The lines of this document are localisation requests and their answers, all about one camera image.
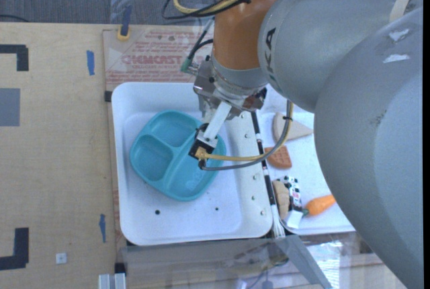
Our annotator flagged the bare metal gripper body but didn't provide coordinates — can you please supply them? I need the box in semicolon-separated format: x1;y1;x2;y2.
193;60;269;122

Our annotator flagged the brown cardboard board red print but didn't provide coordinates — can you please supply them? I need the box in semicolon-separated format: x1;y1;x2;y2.
101;27;357;250

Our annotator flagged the blue divided plate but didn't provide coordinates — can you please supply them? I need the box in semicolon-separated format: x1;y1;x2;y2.
129;109;227;202

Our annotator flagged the tan pizza slice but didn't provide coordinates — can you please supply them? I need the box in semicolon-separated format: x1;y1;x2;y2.
271;112;314;144

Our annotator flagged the orange biscuit wedge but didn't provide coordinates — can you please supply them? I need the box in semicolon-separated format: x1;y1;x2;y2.
263;145;293;170

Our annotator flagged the thin black and white rod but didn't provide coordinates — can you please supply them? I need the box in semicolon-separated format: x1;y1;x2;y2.
251;111;286;239

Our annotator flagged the white plastic tray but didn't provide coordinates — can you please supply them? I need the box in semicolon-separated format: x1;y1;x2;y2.
249;85;357;237
111;81;274;247

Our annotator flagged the tan bread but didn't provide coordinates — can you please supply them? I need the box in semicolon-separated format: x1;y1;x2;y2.
271;179;291;221

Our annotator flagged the black and white carton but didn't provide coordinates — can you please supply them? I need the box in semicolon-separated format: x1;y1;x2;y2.
281;175;304;230

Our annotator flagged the orange carrot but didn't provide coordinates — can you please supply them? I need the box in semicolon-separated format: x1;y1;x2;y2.
302;194;337;218

